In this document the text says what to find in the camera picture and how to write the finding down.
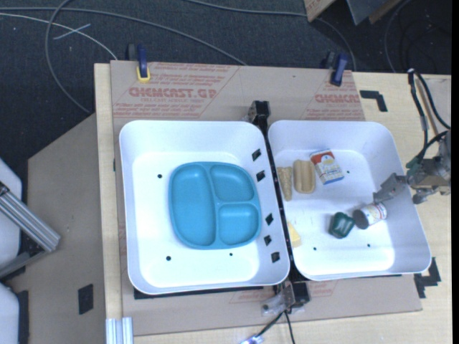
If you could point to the tan waffle cone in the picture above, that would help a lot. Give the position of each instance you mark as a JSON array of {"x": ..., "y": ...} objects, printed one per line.
[{"x": 285, "y": 183}]

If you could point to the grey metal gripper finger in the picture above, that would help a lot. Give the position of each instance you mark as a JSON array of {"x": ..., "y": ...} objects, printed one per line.
[
  {"x": 383, "y": 195},
  {"x": 396, "y": 182}
]

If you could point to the white can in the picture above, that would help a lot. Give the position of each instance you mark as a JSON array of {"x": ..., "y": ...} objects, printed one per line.
[{"x": 374, "y": 213}]

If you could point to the brown cardboard board red print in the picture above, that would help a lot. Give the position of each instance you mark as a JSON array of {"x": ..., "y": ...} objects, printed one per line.
[{"x": 179, "y": 84}]

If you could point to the tan hot dog bun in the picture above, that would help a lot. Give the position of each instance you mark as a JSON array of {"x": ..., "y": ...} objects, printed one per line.
[{"x": 304, "y": 176}]

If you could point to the white plastic tray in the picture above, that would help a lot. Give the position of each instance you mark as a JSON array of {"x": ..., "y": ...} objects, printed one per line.
[
  {"x": 344, "y": 253},
  {"x": 150, "y": 199}
]

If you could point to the green bell pepper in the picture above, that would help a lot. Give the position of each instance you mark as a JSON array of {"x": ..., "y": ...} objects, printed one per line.
[{"x": 340, "y": 225}]

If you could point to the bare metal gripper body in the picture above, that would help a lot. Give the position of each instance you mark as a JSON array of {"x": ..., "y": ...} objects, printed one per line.
[{"x": 432, "y": 179}]

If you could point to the blue divided plate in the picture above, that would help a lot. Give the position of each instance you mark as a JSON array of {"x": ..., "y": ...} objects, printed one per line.
[{"x": 191, "y": 206}]

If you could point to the red and white carton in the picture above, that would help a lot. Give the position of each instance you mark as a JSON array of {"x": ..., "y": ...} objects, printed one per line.
[{"x": 328, "y": 168}]

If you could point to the yellow cheese wedge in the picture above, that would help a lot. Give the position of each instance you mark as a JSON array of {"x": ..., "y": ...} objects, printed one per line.
[{"x": 294, "y": 237}]

